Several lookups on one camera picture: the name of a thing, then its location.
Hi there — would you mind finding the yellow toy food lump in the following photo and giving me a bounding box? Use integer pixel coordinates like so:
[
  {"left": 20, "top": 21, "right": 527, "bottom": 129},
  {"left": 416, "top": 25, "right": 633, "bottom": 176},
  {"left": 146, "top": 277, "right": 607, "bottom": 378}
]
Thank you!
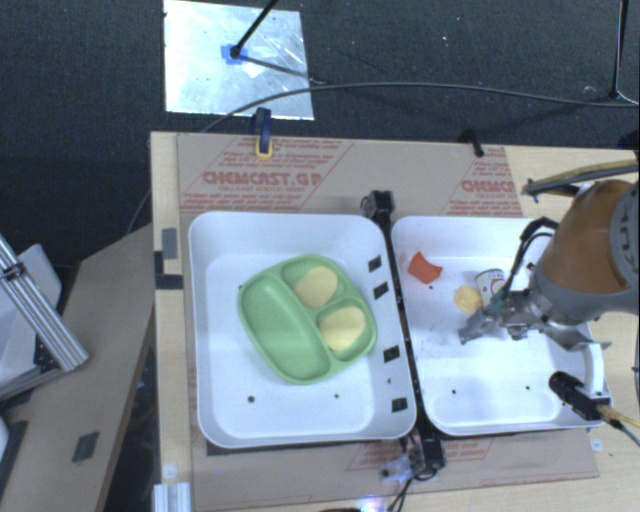
[{"left": 452, "top": 284, "right": 484, "bottom": 314}]

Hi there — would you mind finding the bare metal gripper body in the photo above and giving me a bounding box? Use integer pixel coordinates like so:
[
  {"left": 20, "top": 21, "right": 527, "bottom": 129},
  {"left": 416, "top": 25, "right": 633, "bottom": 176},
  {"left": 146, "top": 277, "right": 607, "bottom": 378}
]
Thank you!
[{"left": 488, "top": 289, "right": 591, "bottom": 350}]

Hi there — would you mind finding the thin black rod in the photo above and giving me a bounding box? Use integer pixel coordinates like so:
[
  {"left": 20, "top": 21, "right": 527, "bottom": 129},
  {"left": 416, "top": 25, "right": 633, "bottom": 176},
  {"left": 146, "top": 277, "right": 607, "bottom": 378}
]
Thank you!
[{"left": 372, "top": 208, "right": 437, "bottom": 451}]

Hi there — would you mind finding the brown cardboard board red print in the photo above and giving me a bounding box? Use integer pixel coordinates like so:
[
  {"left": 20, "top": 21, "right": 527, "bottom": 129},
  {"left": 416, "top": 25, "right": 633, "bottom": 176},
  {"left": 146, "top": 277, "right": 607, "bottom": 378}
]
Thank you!
[{"left": 175, "top": 132, "right": 601, "bottom": 512}]

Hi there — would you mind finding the orange toy carrot piece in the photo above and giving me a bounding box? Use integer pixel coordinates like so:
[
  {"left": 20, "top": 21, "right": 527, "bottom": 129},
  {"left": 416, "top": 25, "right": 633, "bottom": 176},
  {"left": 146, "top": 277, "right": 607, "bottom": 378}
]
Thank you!
[{"left": 406, "top": 250, "right": 444, "bottom": 285}]

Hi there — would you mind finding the black cylinder on white bracket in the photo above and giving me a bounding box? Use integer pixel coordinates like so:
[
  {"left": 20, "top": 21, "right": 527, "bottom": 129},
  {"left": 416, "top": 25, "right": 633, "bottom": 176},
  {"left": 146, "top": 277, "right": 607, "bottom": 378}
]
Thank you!
[{"left": 547, "top": 340, "right": 614, "bottom": 423}]

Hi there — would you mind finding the green divided plate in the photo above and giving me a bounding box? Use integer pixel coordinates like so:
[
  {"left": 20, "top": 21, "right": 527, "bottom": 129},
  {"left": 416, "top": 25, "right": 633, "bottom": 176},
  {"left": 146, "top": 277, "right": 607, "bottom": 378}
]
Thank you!
[{"left": 236, "top": 253, "right": 379, "bottom": 387}]

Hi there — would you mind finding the white plastic tray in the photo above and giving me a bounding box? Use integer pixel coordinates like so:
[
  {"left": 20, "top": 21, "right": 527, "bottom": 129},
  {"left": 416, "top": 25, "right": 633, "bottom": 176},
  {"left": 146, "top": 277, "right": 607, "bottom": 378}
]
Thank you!
[
  {"left": 390, "top": 215, "right": 613, "bottom": 437},
  {"left": 187, "top": 210, "right": 419, "bottom": 450}
]

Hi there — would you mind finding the yellow biscuit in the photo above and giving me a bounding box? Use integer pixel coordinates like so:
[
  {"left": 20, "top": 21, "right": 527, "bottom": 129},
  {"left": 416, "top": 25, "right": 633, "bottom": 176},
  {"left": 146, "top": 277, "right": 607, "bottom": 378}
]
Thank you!
[
  {"left": 293, "top": 265, "right": 340, "bottom": 310},
  {"left": 317, "top": 305, "right": 368, "bottom": 353}
]

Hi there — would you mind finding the small white can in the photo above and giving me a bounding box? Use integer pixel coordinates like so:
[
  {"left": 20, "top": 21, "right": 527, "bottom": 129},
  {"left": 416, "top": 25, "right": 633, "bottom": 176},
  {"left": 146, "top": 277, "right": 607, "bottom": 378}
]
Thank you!
[{"left": 474, "top": 268, "right": 507, "bottom": 302}]

